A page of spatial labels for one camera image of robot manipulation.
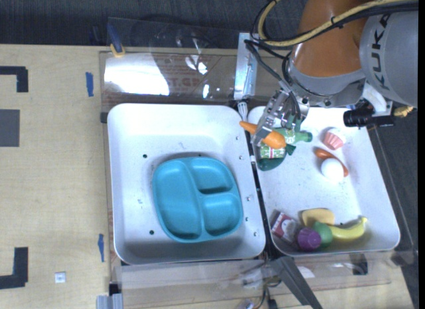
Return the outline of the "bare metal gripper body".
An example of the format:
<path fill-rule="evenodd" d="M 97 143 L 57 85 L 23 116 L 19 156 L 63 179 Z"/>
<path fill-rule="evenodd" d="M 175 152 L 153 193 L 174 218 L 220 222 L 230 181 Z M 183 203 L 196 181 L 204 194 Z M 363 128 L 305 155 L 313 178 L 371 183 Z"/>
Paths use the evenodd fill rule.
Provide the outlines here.
<path fill-rule="evenodd" d="M 308 111 L 308 101 L 303 103 L 293 92 L 278 90 L 263 111 L 260 129 L 272 129 L 275 122 L 279 122 L 283 128 L 300 129 Z"/>

